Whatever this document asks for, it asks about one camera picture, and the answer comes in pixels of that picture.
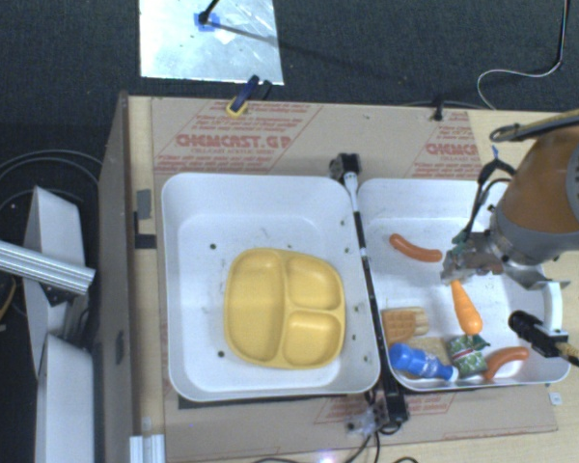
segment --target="black floor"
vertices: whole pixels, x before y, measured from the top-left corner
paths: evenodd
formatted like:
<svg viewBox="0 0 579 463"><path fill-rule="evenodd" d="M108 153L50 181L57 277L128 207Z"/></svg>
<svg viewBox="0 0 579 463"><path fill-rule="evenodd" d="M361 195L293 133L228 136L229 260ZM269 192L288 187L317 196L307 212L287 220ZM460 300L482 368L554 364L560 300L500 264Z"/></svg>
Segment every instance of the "black floor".
<svg viewBox="0 0 579 463"><path fill-rule="evenodd" d="M542 71L555 57L563 0L273 0L286 85L269 99L481 104L490 68ZM139 76L138 0L0 0L0 163L33 150L102 157L119 90L229 98L235 85ZM572 0L563 66L544 79L490 76L499 109L579 107L579 0ZM68 190L95 241L92 187L51 163L0 185L0 203L34 183ZM25 198L0 214L20 242ZM20 309L23 302L16 298ZM0 462L33 460L36 386L25 319L9 310L0 333Z"/></svg>

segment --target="yellow plate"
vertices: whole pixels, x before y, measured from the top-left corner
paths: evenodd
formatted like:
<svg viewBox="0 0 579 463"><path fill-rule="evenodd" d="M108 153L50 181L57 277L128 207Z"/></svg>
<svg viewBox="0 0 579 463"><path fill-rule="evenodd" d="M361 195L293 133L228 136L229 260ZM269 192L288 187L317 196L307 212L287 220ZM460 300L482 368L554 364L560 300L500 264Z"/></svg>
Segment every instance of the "yellow plate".
<svg viewBox="0 0 579 463"><path fill-rule="evenodd" d="M225 339L240 358L267 367L319 368L340 353L345 296L324 260L251 249L232 263L225 288Z"/></svg>

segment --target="blue plastic bottle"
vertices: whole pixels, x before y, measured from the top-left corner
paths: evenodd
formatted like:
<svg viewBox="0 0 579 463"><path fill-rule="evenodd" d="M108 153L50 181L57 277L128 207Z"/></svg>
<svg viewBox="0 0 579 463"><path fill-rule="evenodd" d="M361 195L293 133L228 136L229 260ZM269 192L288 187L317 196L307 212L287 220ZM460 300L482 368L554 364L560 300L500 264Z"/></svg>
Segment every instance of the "blue plastic bottle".
<svg viewBox="0 0 579 463"><path fill-rule="evenodd" d="M435 355L405 343L393 344L388 350L388 358L393 368L425 379L438 377L453 382L458 377L458 370L453 366L445 366Z"/></svg>

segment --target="white cable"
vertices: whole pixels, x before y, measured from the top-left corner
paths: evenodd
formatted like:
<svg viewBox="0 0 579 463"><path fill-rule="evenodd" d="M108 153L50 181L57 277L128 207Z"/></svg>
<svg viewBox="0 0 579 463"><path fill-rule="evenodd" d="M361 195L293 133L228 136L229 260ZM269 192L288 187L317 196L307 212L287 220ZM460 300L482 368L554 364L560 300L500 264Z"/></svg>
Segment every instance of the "white cable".
<svg viewBox="0 0 579 463"><path fill-rule="evenodd" d="M491 103L486 97L484 97L483 92L481 91L481 81L491 73L507 73L510 75L518 75L521 77L530 77L532 79L541 79L542 77L546 77L547 75L551 75L555 72L560 66L562 65L562 61L564 59L564 43L565 43L565 35L566 35L566 24L568 22L568 0L564 0L564 10L562 12L562 29L560 34L560 48L558 49L558 61L550 68L548 71L543 73L530 73L530 72L520 72L518 70L510 70L508 68L494 68L492 70L488 70L483 72L478 80L476 81L476 89L481 97L482 102L487 105L491 110L496 110L497 108Z"/></svg>

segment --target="cardboard box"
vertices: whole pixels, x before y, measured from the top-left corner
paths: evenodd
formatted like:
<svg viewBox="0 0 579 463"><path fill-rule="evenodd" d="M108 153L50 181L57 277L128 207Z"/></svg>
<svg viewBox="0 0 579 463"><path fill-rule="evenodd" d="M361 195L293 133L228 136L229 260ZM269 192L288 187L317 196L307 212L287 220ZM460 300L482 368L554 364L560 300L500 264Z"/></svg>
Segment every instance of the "cardboard box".
<svg viewBox="0 0 579 463"><path fill-rule="evenodd" d="M198 404L167 375L160 189L181 171L325 176L339 152L359 152L371 177L474 179L488 156L465 111L443 122L424 108L251 103L241 119L225 101L119 101L101 174L102 378L106 461L128 461L128 438L165 434L167 461L219 460L357 448L348 416L361 395ZM557 425L542 386L411 395L410 420L383 445L544 432Z"/></svg>

